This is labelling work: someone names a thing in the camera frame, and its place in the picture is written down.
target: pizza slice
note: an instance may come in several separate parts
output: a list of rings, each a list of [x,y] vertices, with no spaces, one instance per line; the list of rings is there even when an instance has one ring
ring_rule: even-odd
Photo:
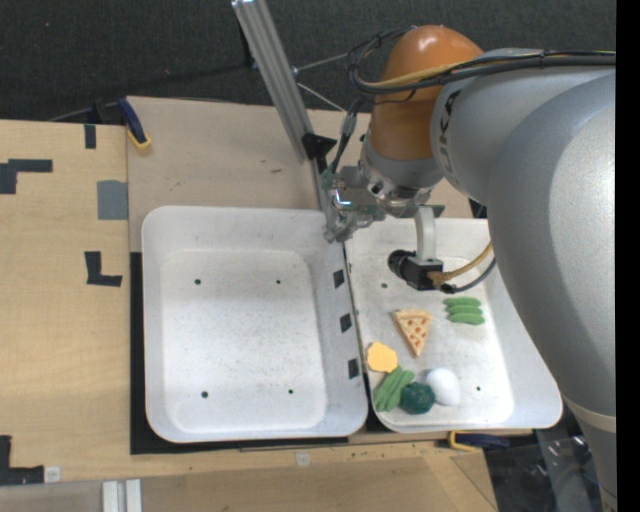
[[[424,348],[433,317],[422,309],[400,309],[391,313],[391,316],[413,356],[418,357]]]

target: wooden table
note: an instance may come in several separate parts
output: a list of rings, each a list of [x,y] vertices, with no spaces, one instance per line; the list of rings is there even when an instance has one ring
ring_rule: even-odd
[[[93,148],[82,124],[0,121],[0,164],[53,164],[50,173],[18,172],[15,194],[0,194],[0,435],[13,437],[11,466],[58,467],[63,482],[184,478],[291,470],[304,450],[313,468],[341,468],[318,477],[335,482],[331,475],[348,479],[349,467],[361,478],[358,463],[384,473],[419,459],[421,474],[448,497],[434,510],[493,510],[486,467],[473,483],[455,463],[460,454],[433,441],[442,433],[363,430],[347,445],[130,455],[129,255],[140,250],[144,215],[161,204],[316,207],[310,167],[296,160],[272,107],[130,102],[152,138],[147,152],[121,126],[96,126]],[[316,133],[338,137],[341,113],[309,114]],[[359,120],[361,133],[367,121]],[[352,144],[342,162],[355,164],[357,153]],[[128,183],[128,219],[100,218],[105,182]],[[445,183],[433,202],[447,205],[445,216],[470,216],[466,199]],[[87,284],[90,251],[100,252],[103,275],[122,276],[120,286]]]

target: empty white tray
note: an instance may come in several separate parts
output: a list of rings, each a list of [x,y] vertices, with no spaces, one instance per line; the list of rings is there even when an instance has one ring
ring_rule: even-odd
[[[485,220],[436,219],[436,257],[443,261],[445,271],[475,259],[488,241]],[[544,428],[555,424],[562,413],[556,382],[520,321],[498,268],[474,288],[456,295],[480,299],[485,323],[452,323],[443,304],[451,295],[417,291],[387,266],[392,251],[415,248],[413,220],[394,218],[356,231],[346,243],[363,350],[373,341],[382,341],[396,350],[399,364],[414,371],[416,379],[437,367],[453,371],[460,383],[461,401],[456,406],[436,403],[428,413],[419,415],[400,407],[376,411],[382,423],[397,432]],[[473,280],[488,261],[451,283],[462,285]],[[419,358],[409,353],[390,316],[403,308],[426,309],[433,315]],[[375,389],[383,374],[368,375]]]
[[[367,398],[318,211],[164,206],[142,227],[146,413],[177,443],[346,436]]]

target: white egg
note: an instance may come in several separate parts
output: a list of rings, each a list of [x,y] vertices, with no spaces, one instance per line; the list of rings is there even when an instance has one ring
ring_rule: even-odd
[[[456,374],[446,368],[434,368],[425,379],[436,395],[436,402],[441,405],[457,405],[460,403],[460,381]]]

